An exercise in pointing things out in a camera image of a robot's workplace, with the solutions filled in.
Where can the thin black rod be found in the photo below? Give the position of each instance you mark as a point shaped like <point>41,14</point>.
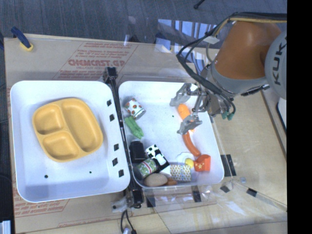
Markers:
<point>120,121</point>

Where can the green asparagus bunch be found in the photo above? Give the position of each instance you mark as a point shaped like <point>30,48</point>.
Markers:
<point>134,128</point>

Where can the orange fries box with star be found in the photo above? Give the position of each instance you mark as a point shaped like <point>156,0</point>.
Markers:
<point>202,163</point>

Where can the white plastic tray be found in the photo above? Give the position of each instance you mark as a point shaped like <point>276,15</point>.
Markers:
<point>158,128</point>
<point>73,179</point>

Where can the yellow divided plate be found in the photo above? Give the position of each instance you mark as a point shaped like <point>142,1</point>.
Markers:
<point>73,121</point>

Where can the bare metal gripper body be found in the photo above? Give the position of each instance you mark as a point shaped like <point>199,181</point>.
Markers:
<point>215,105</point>

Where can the beige bread roll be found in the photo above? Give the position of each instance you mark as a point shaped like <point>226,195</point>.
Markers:
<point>155,180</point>

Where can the orange carrot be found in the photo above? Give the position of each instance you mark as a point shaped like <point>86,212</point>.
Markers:
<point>184,110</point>

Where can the yellow patterned carton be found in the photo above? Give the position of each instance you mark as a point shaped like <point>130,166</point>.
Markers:
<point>181,172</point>

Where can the green patterned can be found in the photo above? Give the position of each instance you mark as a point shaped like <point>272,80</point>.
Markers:
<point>147,167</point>

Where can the orange sausage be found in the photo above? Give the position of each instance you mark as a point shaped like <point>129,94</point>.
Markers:
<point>191,145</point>

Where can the black and white cow carton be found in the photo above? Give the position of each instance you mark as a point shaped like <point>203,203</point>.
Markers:
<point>157,156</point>

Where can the brown cardboard board red print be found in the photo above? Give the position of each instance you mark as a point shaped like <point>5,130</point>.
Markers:
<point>243,140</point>

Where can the small orange biscuit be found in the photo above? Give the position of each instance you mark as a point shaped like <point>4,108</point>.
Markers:
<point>172,181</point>

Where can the white can with red print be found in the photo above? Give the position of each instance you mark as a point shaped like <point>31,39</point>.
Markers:
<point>133,108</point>

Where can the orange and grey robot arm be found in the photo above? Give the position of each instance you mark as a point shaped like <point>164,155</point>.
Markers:
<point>243,50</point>

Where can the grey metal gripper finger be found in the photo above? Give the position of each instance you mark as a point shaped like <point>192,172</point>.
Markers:
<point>180,97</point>
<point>189,123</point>

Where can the white fried egg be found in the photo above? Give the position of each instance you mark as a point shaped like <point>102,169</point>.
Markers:
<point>182,158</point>

